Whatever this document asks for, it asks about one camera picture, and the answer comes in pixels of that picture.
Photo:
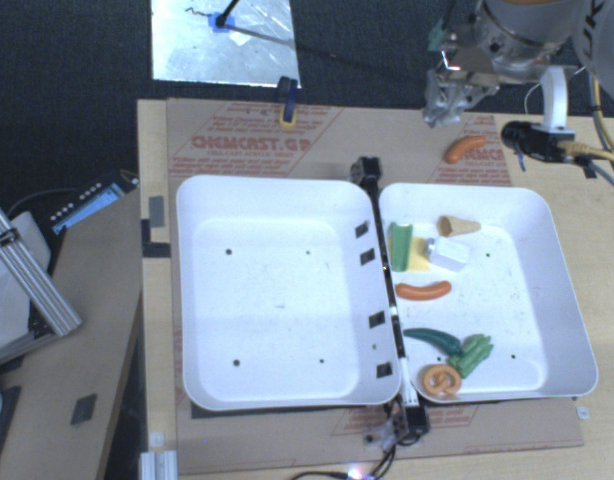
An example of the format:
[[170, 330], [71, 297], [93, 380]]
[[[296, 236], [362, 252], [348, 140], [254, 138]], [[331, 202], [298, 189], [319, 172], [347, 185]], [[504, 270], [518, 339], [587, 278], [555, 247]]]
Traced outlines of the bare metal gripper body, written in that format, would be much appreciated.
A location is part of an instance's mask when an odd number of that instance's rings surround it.
[[494, 86], [537, 81], [548, 66], [548, 49], [496, 25], [462, 25], [450, 31], [440, 49], [443, 82]]

